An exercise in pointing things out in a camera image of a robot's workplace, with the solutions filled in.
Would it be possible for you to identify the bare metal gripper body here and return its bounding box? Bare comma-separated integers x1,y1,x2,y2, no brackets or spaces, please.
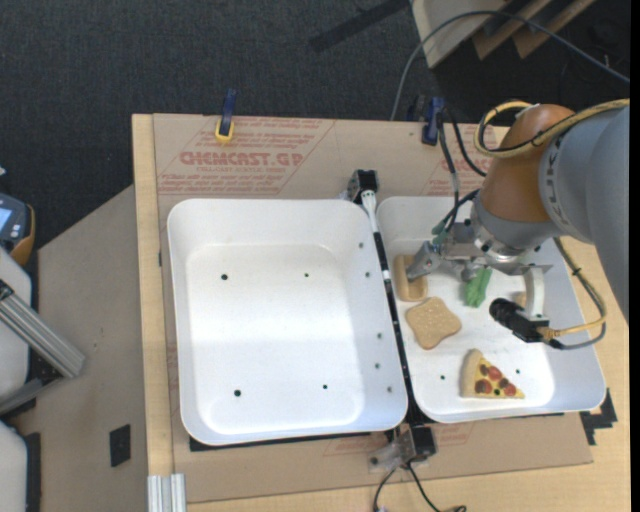
433,223,525,269

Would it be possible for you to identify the green toy vegetable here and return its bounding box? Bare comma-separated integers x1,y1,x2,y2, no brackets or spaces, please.
461,267,494,309

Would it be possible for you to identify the tan hot dog bun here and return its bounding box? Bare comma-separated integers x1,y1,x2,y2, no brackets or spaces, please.
392,253,430,303

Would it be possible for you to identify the thin black and white rod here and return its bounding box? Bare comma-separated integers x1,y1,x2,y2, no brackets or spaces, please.
360,188,417,427

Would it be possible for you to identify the tan toast slice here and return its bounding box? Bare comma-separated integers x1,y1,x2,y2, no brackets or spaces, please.
404,295,463,351

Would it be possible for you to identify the white plastic tray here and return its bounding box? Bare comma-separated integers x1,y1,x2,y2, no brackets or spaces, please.
166,197,409,447
374,195,608,425

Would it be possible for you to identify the pizza slice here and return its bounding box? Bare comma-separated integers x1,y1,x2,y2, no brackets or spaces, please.
459,347,527,400

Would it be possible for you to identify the brown cardboard board red print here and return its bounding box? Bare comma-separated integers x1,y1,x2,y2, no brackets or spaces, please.
152,113,595,504

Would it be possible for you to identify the black cylinder on white bracket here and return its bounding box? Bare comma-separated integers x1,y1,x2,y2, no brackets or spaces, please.
488,262,554,344

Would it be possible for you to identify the black block with thin wires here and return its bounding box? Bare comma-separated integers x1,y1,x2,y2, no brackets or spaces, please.
348,168,380,205
368,424,438,474

